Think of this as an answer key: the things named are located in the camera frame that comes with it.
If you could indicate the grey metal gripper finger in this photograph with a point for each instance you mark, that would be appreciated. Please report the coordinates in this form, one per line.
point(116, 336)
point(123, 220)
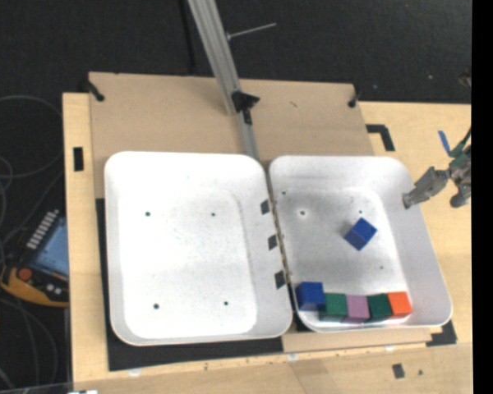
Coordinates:
point(427, 185)
point(461, 198)

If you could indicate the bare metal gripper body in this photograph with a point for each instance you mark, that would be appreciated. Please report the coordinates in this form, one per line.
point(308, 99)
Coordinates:
point(462, 174)

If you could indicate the blue cube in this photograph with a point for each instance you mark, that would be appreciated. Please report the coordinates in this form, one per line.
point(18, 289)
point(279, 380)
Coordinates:
point(309, 294)
point(359, 234)

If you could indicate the orange cube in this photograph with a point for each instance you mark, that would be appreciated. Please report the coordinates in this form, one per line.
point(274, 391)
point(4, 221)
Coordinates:
point(400, 303)

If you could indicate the white plastic tray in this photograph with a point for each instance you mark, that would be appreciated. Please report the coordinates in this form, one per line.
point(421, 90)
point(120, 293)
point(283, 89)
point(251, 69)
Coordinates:
point(324, 257)
point(189, 253)

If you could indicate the green cube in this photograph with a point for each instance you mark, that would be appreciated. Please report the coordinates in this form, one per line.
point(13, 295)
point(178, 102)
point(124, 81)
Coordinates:
point(379, 305)
point(335, 305)

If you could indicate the purple cube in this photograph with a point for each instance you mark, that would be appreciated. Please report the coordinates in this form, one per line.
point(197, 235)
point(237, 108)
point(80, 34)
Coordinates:
point(357, 307)

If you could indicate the thin black and white rod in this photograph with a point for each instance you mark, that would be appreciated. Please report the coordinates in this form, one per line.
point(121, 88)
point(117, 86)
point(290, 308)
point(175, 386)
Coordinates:
point(277, 224)

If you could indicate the pale brown flat board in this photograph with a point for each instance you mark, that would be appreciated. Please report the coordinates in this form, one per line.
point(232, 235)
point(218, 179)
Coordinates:
point(168, 113)

